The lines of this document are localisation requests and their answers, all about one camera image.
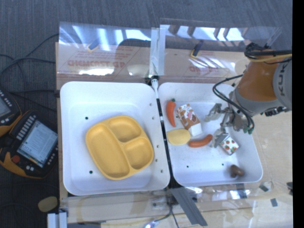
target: gray carpet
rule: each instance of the gray carpet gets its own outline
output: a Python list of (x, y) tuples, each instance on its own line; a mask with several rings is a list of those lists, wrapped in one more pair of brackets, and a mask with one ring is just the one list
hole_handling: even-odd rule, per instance
[[(0, 0), (0, 70), (11, 58), (27, 56), (54, 35), (30, 54), (50, 62), (22, 60), (1, 73), (0, 83), (11, 92), (19, 92), (14, 96), (22, 112), (36, 109), (56, 123), (53, 62), (59, 23), (149, 29), (159, 27), (161, 18), (222, 26), (279, 27), (282, 33), (272, 47), (292, 48), (293, 0)], [(37, 181), (0, 167), (0, 180), (0, 228), (47, 227), (47, 214), (38, 210), (37, 203), (48, 196), (58, 197), (58, 168), (43, 181)]]

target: yellow divided plate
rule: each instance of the yellow divided plate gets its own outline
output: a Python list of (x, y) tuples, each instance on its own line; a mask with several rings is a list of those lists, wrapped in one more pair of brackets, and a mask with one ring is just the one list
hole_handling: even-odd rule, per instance
[(87, 131), (85, 142), (100, 172), (112, 180), (141, 171), (154, 158), (148, 136), (135, 119), (126, 115), (95, 124)]

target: toy carrot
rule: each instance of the toy carrot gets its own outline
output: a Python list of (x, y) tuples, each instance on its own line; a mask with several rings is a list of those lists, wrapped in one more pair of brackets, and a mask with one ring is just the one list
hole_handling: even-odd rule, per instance
[(174, 108), (176, 106), (175, 99), (168, 101), (166, 106), (167, 117), (169, 119), (170, 124), (175, 127), (174, 121)]

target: small carton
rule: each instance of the small carton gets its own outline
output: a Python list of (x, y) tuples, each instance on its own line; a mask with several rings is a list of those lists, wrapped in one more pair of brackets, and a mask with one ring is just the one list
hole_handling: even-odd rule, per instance
[(239, 145), (229, 135), (220, 143), (220, 146), (228, 153), (232, 155), (238, 148)]
[(178, 107), (176, 113), (184, 128), (189, 130), (192, 136), (202, 133), (200, 120), (194, 113), (190, 104), (185, 104)]

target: toy sausage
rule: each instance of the toy sausage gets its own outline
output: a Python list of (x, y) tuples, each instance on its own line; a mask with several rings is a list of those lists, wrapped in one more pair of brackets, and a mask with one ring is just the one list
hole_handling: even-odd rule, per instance
[(212, 140), (212, 134), (208, 134), (205, 138), (201, 140), (192, 140), (188, 142), (188, 145), (192, 148), (201, 147), (208, 144)]

